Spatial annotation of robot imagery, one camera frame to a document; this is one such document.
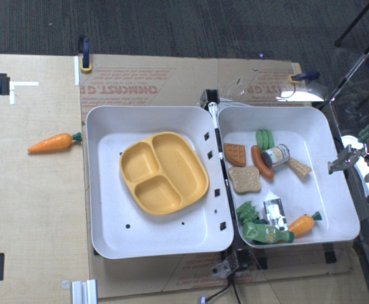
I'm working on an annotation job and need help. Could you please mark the green toy lettuce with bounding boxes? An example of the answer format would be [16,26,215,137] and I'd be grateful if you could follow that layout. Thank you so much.
[235,200,261,225]

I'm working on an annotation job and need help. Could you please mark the black block with thin wires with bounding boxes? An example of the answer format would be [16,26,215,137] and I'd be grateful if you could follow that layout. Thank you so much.
[209,248,256,279]
[199,89,221,108]

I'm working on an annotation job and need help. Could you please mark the green plastic bottle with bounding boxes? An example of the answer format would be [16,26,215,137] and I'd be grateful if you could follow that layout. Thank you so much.
[242,221,295,244]

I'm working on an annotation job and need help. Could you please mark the white and silver carton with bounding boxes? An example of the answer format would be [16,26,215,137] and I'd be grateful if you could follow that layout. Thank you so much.
[262,189,289,231]

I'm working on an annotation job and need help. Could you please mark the orange toy carrot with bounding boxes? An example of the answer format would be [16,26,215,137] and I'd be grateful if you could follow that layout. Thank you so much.
[27,132,82,154]
[287,211,323,238]

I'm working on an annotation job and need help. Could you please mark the brown toy waffle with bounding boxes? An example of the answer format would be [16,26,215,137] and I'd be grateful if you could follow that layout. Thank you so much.
[223,142,247,168]

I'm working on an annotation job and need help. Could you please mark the yellow divided plate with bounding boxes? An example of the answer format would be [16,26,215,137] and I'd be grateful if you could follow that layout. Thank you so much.
[119,131,210,216]

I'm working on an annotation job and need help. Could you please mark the green ridged toy slices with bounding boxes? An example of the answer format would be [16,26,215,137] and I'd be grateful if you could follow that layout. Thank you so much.
[255,129,276,152]

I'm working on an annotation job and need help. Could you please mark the small can with yellow label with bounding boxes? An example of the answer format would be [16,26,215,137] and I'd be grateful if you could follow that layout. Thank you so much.
[261,143,291,170]

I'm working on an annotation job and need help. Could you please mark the beige toy bread slice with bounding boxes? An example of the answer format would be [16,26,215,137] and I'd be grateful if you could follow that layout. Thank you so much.
[227,165,262,195]

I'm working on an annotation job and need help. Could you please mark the brown cardboard board, red print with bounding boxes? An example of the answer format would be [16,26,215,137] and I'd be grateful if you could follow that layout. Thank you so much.
[79,53,354,300]

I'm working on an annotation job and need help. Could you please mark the thin black and white rod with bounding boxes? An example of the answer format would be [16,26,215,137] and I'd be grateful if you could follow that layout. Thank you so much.
[207,101,236,253]

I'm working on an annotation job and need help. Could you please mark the white plastic tray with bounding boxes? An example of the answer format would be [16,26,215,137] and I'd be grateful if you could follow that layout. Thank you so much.
[85,105,235,260]
[217,105,361,250]

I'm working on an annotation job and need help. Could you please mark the beige toy waffle wedge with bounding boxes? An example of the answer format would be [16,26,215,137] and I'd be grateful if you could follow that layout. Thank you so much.
[287,157,313,180]

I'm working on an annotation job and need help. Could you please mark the orange toy sausage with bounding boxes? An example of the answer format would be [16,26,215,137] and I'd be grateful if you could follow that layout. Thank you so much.
[250,144,275,181]

